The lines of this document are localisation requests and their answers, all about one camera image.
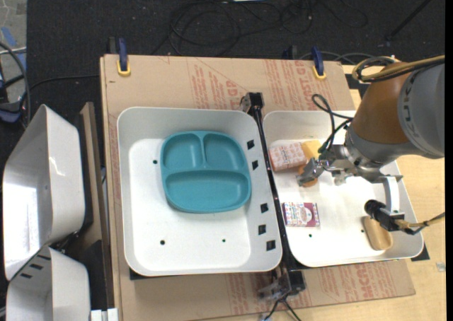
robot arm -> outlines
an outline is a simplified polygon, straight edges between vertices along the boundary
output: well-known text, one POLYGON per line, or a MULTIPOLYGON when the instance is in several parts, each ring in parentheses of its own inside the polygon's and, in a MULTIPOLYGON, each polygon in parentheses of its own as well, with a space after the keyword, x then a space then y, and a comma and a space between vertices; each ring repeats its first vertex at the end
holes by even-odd
POLYGON ((382 183, 386 204, 370 200, 365 204, 365 211, 383 228, 400 230, 404 215, 398 209, 396 183, 402 177, 384 175, 381 168, 402 155, 445 156, 443 61, 439 64, 436 58, 403 74, 401 69, 411 66, 401 62, 386 66, 382 71, 385 76, 376 77, 363 96, 343 145, 322 148, 319 159, 311 159, 297 176, 299 185, 312 181, 323 171, 331 172, 337 185, 349 176, 382 183))

white tray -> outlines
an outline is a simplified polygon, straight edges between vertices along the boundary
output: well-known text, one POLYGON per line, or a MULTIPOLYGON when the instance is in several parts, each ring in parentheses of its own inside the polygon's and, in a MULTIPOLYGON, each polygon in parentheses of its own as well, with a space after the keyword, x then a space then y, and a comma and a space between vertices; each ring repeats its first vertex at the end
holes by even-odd
POLYGON ((125 257, 133 271, 143 276, 264 272, 280 263, 273 196, 251 116, 229 110, 131 107, 119 116, 117 132, 125 257), (240 143, 252 184, 246 205, 190 214, 167 202, 158 162, 161 146, 167 136, 194 130, 223 132, 240 143))
MULTIPOLYGON (((354 116, 353 111, 339 111, 354 116)), ((321 111, 277 111, 263 120, 268 148, 293 141, 318 139, 323 143, 331 133, 330 117, 321 111)), ((335 137, 342 144, 345 131, 335 137)), ((383 173, 398 175, 395 162, 386 165, 383 173)), ((344 185, 334 185, 330 173, 324 172, 313 187, 299 187, 297 170, 273 172, 280 202, 316 203, 319 210, 319 227, 286 227, 289 248, 294 257, 308 267, 336 264, 383 261, 417 256, 423 250, 421 233, 408 235, 393 232, 394 245, 388 250, 373 250, 363 227, 367 215, 365 203, 376 199, 385 203, 384 187, 373 185, 361 177, 349 177, 344 185)), ((416 222, 403 180, 398 182, 400 207, 406 220, 416 222)))

white container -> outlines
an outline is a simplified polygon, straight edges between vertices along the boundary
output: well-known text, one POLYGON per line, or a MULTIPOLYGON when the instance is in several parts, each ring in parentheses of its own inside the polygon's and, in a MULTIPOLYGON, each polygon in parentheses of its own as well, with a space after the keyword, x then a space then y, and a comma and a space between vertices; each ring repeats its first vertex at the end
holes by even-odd
POLYGON ((117 132, 125 256, 133 271, 143 276, 264 272, 280 263, 277 216, 251 116, 229 110, 131 107, 119 116, 117 132), (222 132, 241 145, 252 185, 251 198, 241 208, 191 214, 166 200, 159 164, 164 139, 195 130, 222 132))
POLYGON ((85 266, 46 246, 8 285, 8 321, 88 321, 90 311, 85 266))
MULTIPOLYGON (((338 111, 353 117, 353 111, 338 111)), ((321 144, 331 134, 329 114, 321 111, 276 111, 263 120, 268 148, 293 141, 318 139, 321 144)), ((335 137, 335 144, 343 144, 345 130, 335 137)), ((382 168, 384 174, 399 175, 395 162, 382 168)), ((384 186, 372 184, 361 177, 349 177, 344 185, 335 185, 329 172, 324 172, 312 187, 299 187, 297 169, 273 172, 280 203, 316 203, 320 226, 313 228, 286 226, 289 248, 294 257, 308 267, 337 264, 384 261, 410 258, 423 250, 421 233, 408 235, 392 232, 394 245, 388 250, 376 251, 371 247, 364 231, 363 219, 367 214, 365 203, 370 199, 386 202, 384 186)), ((403 180, 398 182, 400 209, 406 220, 416 223, 403 180)))
POLYGON ((78 231, 85 216, 79 133, 41 105, 3 176, 6 278, 44 245, 78 231))

black floor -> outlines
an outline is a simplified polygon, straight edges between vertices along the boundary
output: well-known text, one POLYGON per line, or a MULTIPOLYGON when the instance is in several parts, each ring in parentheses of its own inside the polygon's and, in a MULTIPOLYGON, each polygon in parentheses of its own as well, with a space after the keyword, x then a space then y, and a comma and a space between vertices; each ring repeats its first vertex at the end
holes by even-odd
MULTIPOLYGON (((96 76, 109 37, 125 38, 130 54, 278 59, 289 46, 302 57, 316 45, 324 59, 363 53, 411 62, 445 53, 446 0, 222 1, 231 0, 28 0, 32 113, 44 103, 72 121, 91 101, 102 134, 96 76), (35 87, 50 78, 59 79, 35 87)), ((2 168, 22 133, 0 123, 2 168)))

teal plastic plate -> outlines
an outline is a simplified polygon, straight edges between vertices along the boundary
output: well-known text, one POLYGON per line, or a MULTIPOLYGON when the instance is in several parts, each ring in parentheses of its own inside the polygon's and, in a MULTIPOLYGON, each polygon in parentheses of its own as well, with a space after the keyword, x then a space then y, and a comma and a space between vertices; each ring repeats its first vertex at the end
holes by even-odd
POLYGON ((243 206, 251 179, 241 146, 220 132, 178 132, 161 149, 168 202, 181 211, 216 213, 243 206))

